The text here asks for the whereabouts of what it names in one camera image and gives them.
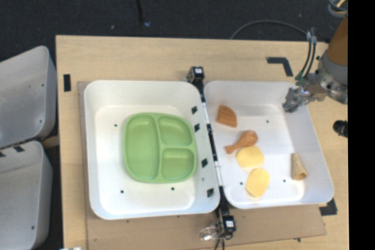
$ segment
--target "wooden table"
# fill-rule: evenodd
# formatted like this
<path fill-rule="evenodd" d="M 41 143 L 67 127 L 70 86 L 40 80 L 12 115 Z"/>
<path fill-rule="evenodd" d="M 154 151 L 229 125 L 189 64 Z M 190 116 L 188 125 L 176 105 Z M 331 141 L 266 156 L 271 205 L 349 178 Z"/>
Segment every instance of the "wooden table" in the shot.
<path fill-rule="evenodd" d="M 317 55 L 326 47 L 318 43 Z M 214 220 L 213 214 L 104 221 L 91 212 L 85 195 L 79 82 L 183 80 L 190 67 L 203 66 L 206 82 L 293 83 L 294 78 L 286 75 L 282 64 L 269 64 L 266 57 L 288 59 L 296 75 L 304 64 L 307 48 L 306 42 L 57 36 L 64 247 L 117 250 L 124 249 L 124 241 L 126 249 L 214 246 L 212 241 L 200 241 L 197 235 L 199 227 Z M 315 205 L 250 212 L 233 209 L 238 230 L 226 242 L 226 248 L 349 249 L 347 139 L 332 129 L 335 121 L 347 119 L 347 106 L 327 98 L 309 104 L 309 111 L 335 186 L 338 214 L 321 217 Z"/>

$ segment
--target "green plate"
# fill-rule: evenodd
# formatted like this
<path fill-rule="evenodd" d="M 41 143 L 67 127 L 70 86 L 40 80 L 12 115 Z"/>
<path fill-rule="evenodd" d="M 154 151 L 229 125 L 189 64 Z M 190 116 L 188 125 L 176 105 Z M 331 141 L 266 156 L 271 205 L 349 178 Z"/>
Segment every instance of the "green plate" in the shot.
<path fill-rule="evenodd" d="M 124 160 L 129 174 L 139 181 L 184 181 L 197 165 L 192 127 L 174 115 L 132 115 L 124 126 Z"/>

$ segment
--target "potato slice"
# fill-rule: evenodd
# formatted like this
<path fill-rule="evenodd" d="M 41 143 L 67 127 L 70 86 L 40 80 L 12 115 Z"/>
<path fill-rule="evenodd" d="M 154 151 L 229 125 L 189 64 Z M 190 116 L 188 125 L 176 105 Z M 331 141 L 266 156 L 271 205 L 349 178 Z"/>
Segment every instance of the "potato slice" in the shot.
<path fill-rule="evenodd" d="M 267 170 L 263 168 L 254 169 L 246 181 L 245 189 L 253 197 L 259 198 L 263 196 L 270 184 L 270 178 Z"/>
<path fill-rule="evenodd" d="M 238 164 L 243 168 L 257 167 L 264 162 L 264 155 L 259 147 L 241 148 L 236 154 Z"/>

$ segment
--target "green divided plate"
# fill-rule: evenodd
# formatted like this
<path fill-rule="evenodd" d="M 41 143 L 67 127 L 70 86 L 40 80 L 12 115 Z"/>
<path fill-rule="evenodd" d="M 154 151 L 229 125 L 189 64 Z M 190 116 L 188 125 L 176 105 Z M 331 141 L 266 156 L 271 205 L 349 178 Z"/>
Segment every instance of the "green divided plate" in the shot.
<path fill-rule="evenodd" d="M 194 174 L 197 165 L 192 127 L 174 115 L 132 115 L 124 126 L 124 160 L 130 175 L 139 181 L 184 181 Z"/>

